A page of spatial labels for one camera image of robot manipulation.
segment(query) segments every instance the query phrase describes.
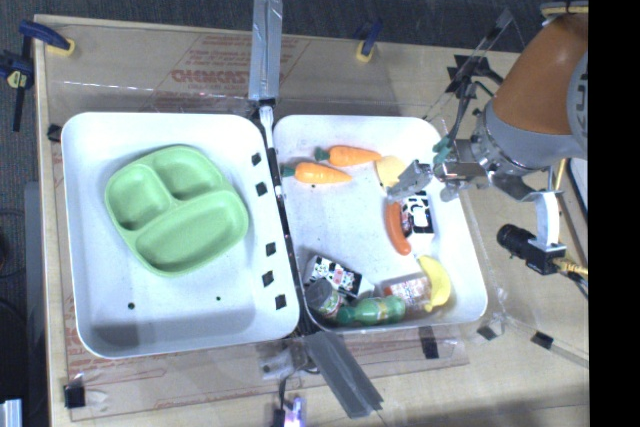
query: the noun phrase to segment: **green bottle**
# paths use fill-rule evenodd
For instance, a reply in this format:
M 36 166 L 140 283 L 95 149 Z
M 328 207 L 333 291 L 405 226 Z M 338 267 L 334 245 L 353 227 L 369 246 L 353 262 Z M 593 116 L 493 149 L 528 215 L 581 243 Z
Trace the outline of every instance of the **green bottle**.
M 359 322 L 363 326 L 393 324 L 404 318 L 406 305 L 395 295 L 387 297 L 367 297 L 355 306 L 343 305 L 338 311 L 336 322 L 348 326 Z

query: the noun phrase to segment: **green bowl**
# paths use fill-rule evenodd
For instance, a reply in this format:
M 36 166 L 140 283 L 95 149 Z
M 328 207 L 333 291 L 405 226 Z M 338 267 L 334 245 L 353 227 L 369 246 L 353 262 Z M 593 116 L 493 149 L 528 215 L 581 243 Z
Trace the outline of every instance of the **green bowl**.
M 177 276 L 226 253 L 247 233 L 242 199 L 199 150 L 169 146 L 109 179 L 105 203 L 133 254 L 151 272 Z

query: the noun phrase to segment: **orange carrot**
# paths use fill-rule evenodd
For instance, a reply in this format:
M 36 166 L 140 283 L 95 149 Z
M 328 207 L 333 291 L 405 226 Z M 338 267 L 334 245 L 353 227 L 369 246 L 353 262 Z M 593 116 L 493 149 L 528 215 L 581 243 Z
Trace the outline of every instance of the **orange carrot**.
M 400 203 L 397 201 L 387 203 L 384 210 L 384 225 L 387 229 L 387 235 L 389 235 L 389 239 L 391 239 L 391 243 L 398 253 L 408 255 L 411 253 L 411 244 L 409 244 L 402 232 L 401 216 Z
M 382 155 L 377 151 L 364 150 L 362 148 L 355 148 L 354 146 L 337 145 L 329 148 L 328 152 L 317 148 L 315 158 L 318 161 L 329 160 L 329 163 L 334 166 L 346 167 L 380 160 Z
M 295 169 L 284 166 L 282 176 L 295 176 L 304 183 L 338 183 L 351 181 L 351 175 L 315 162 L 300 162 Z

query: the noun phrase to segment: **table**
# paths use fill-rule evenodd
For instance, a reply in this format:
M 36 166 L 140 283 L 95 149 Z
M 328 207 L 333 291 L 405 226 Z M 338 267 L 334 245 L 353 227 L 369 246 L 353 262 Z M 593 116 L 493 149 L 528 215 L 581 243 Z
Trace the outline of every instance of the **table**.
M 49 15 L 36 21 L 77 44 L 67 58 L 51 55 L 40 42 L 34 47 L 51 425 L 270 425 L 277 383 L 256 377 L 255 347 L 171 355 L 161 364 L 152 358 L 153 364 L 134 365 L 133 373 L 126 361 L 92 364 L 87 358 L 73 333 L 63 176 L 55 141 L 56 127 L 87 110 L 211 112 L 223 107 L 246 113 L 241 96 L 250 33 Z M 455 102 L 442 101 L 450 80 L 447 68 L 455 67 L 456 55 L 471 50 L 379 42 L 371 61 L 362 63 L 354 58 L 356 47 L 351 40 L 283 35 L 276 120 L 330 109 L 418 117 L 431 111 L 439 130 L 452 123 Z M 489 52 L 487 57 L 505 76 L 517 54 Z M 478 106 L 485 100 L 479 98 Z M 472 121 L 465 123 L 460 134 Z M 545 179 L 532 178 L 533 183 L 542 180 L 541 186 Z M 584 258 L 586 224 L 566 177 L 562 186 L 567 193 L 561 240 L 572 255 Z M 521 260 L 510 260 L 495 240 L 506 222 L 535 231 L 533 206 L 496 190 L 469 189 L 461 201 L 489 292 L 480 326 L 485 336 L 476 324 L 434 329 L 441 357 L 431 360 L 415 333 L 376 343 L 353 341 L 352 353 L 383 396 L 383 409 L 349 419 L 322 376 L 302 375 L 291 379 L 287 396 L 306 400 L 307 425 L 589 424 L 588 302 L 565 277 L 540 276 Z M 553 344 L 532 343 L 540 335 L 552 337 Z M 233 380 L 229 365 L 244 373 L 231 385 L 224 382 Z M 87 390 L 84 408 L 65 407 L 64 388 L 73 386 L 74 378 L 82 379 Z M 171 393 L 168 380 L 175 387 Z

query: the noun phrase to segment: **white tray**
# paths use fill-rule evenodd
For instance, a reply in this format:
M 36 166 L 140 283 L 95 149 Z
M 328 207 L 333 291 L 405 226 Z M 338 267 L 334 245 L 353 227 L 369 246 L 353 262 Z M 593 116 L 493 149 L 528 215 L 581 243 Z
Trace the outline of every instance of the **white tray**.
M 436 129 L 419 118 L 375 116 L 293 115 L 274 129 L 278 162 L 313 160 L 316 147 L 336 144 L 376 150 L 408 165 L 415 159 L 432 163 L 432 147 L 440 140 Z M 397 253 L 384 226 L 385 194 L 372 163 L 344 168 L 353 176 L 347 183 L 311 185 L 283 178 L 282 190 L 299 269 L 315 254 L 326 256 L 359 272 L 374 285 L 420 273 L 413 255 Z M 421 319 L 404 320 L 397 329 L 461 324 L 479 319 L 487 293 L 460 200 L 443 202 L 444 186 L 432 180 L 426 188 L 436 237 L 427 247 L 414 242 L 415 255 L 430 254 L 444 265 L 452 282 L 452 297 Z M 360 331 L 338 328 L 336 331 Z
M 247 207 L 249 230 L 204 267 L 161 277 L 118 234 L 104 193 L 117 169 L 172 144 L 193 146 L 218 166 Z M 77 328 L 89 350 L 142 356 L 274 340 L 295 329 L 300 307 L 254 124 L 225 114 L 84 113 L 65 124 L 62 153 Z

